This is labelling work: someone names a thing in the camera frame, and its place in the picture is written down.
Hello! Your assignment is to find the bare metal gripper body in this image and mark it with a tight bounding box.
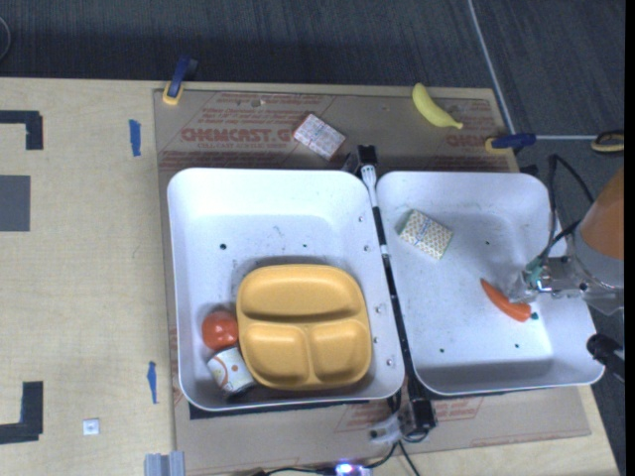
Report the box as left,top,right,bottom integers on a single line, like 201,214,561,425
541,254,599,300

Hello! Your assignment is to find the orange carrot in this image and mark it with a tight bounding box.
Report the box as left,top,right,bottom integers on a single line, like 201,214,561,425
479,277,540,323

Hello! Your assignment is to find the white plastic tray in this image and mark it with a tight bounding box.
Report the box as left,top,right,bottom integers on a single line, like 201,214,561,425
375,170,606,397
166,167,406,413

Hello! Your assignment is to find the white carton with yellow pattern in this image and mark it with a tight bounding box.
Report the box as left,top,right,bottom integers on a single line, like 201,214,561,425
394,208,454,261

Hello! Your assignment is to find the yellow banana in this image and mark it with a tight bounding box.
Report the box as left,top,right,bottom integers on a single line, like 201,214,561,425
411,82,465,131

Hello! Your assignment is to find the orange divided plate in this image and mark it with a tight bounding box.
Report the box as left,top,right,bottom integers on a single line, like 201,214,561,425
235,263,374,392

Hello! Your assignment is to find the white can with orange print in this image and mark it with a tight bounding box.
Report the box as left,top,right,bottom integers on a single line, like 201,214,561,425
205,345,257,397

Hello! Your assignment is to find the orange tomato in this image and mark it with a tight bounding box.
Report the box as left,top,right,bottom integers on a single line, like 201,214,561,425
200,308,240,352

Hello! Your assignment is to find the brown cardboard board red print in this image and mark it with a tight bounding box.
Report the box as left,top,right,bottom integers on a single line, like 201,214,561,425
152,80,593,461

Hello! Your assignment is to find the black block with thin wires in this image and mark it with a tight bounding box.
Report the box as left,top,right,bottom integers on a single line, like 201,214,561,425
353,144,380,173
406,398,439,431

